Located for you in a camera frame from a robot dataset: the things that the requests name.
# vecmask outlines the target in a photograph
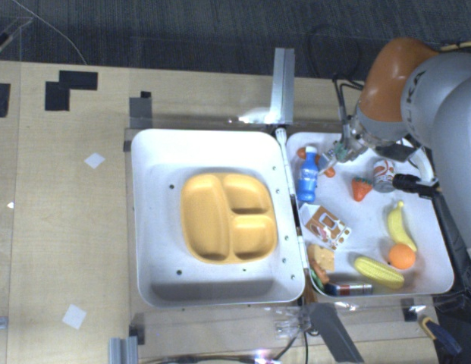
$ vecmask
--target blue water bottle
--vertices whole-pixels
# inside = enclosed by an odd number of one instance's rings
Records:
[[[316,148],[306,147],[306,160],[301,165],[297,179],[297,199],[314,202],[318,183],[318,166],[316,166]]]

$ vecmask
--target divided yellow plate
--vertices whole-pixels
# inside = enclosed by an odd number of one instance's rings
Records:
[[[181,191],[181,224],[188,249],[207,263],[256,261],[278,241],[267,188],[244,174],[191,177]]]

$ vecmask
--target orange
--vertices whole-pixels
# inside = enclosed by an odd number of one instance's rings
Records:
[[[408,245],[395,244],[388,253],[388,261],[393,267],[404,270],[414,265],[416,254]]]

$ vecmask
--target yellow banana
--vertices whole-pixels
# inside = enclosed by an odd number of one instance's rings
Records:
[[[390,232],[390,236],[392,240],[395,241],[395,243],[405,244],[409,246],[412,251],[417,252],[416,244],[403,228],[402,206],[403,202],[399,201],[397,206],[393,208],[390,213],[388,213],[388,231]]]
[[[400,272],[376,260],[360,256],[356,258],[354,266],[360,274],[393,290],[403,286],[403,275]]]

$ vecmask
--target gray floor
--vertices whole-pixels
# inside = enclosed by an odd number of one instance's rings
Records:
[[[471,0],[18,0],[67,34],[88,64],[271,74],[274,47],[296,49],[296,74],[363,79],[397,36],[432,46],[471,39]],[[29,14],[0,0],[0,32]],[[35,20],[25,61],[81,63]],[[5,52],[2,58],[18,58]]]

